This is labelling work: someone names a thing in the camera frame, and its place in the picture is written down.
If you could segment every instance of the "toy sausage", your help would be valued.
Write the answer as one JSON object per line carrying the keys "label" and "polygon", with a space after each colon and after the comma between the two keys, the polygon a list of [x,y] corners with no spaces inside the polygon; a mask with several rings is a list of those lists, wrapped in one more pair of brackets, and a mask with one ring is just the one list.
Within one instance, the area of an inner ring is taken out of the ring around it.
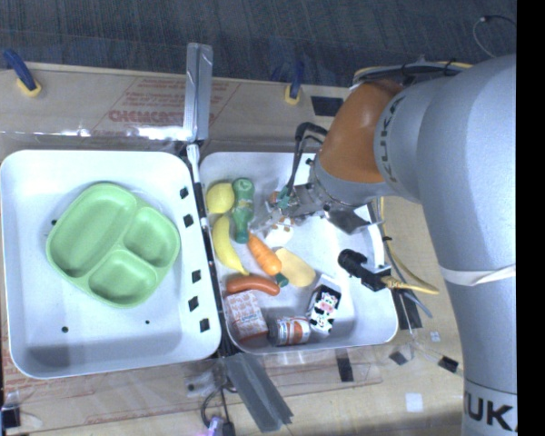
{"label": "toy sausage", "polygon": [[257,276],[255,274],[249,274],[248,276],[238,276],[231,279],[226,284],[226,291],[230,294],[236,294],[242,291],[250,291],[254,289],[255,291],[265,292],[269,295],[278,295],[281,291],[279,285],[262,276]]}

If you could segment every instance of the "gray floor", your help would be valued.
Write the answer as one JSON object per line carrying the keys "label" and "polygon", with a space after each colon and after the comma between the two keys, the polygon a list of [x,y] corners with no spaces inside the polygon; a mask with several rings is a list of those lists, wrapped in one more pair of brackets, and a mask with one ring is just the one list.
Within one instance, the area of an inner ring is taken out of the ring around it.
{"label": "gray floor", "polygon": [[[495,15],[481,22],[485,15]],[[516,52],[517,0],[0,0],[1,53],[35,62],[181,73],[189,42],[213,74],[348,86],[424,56],[476,64]]]}

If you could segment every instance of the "lemon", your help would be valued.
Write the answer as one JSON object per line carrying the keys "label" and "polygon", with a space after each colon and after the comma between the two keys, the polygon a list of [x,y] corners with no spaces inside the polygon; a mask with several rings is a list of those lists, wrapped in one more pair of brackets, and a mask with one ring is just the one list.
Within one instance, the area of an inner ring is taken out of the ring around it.
{"label": "lemon", "polygon": [[231,183],[214,184],[206,194],[208,213],[226,213],[234,205],[234,190]]}

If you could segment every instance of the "white tray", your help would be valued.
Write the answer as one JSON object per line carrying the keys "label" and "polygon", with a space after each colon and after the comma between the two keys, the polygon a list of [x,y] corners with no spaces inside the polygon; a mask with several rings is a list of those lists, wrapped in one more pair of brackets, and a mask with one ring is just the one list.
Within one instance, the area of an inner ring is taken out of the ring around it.
{"label": "white tray", "polygon": [[[256,217],[263,212],[265,199],[273,192],[281,190],[291,175],[292,154],[284,153],[214,153],[207,155],[200,164],[201,181],[207,191],[213,183],[247,177],[255,185],[254,211]],[[306,183],[309,166],[305,164],[312,155],[305,154],[296,174],[295,184]],[[359,215],[369,219],[367,209],[360,209]],[[209,215],[213,223],[216,215]],[[244,267],[251,273],[264,274],[254,261],[246,245],[233,241]],[[382,289],[373,292],[362,286],[358,278],[352,278],[337,263],[343,249],[353,249],[367,253],[370,247],[369,233],[348,235],[338,230],[324,219],[310,218],[303,226],[296,228],[293,238],[285,245],[286,249],[303,258],[317,272],[318,277],[325,273],[342,288],[342,299],[338,316],[332,331],[326,339],[312,337],[306,344],[289,347],[275,347],[266,338],[260,337],[248,342],[238,342],[230,328],[228,331],[235,344],[245,352],[256,354],[301,352],[308,350],[335,349],[386,343],[398,331],[398,316],[391,292]],[[226,279],[238,274],[216,261],[216,269],[225,291]],[[304,315],[312,295],[313,285],[298,288],[287,285],[278,296],[271,297],[254,291],[265,319],[278,315]]]}
{"label": "white tray", "polygon": [[[182,239],[173,269],[132,309],[80,291],[45,255],[52,221],[101,181],[138,193],[176,224]],[[47,379],[113,372],[200,360],[216,350],[222,330],[193,184],[179,158],[157,152],[16,152],[0,167],[0,196],[10,352],[23,373]],[[186,227],[188,214],[193,224]]]}

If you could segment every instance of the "white band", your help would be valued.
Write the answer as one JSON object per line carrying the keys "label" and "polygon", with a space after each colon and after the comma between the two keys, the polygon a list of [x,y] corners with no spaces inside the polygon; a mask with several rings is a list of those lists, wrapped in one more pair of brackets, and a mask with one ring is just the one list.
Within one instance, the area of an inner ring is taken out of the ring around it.
{"label": "white band", "polygon": [[517,264],[500,268],[493,272],[456,272],[448,268],[440,267],[444,279],[452,284],[460,286],[476,286],[485,282],[506,280],[517,276]]}

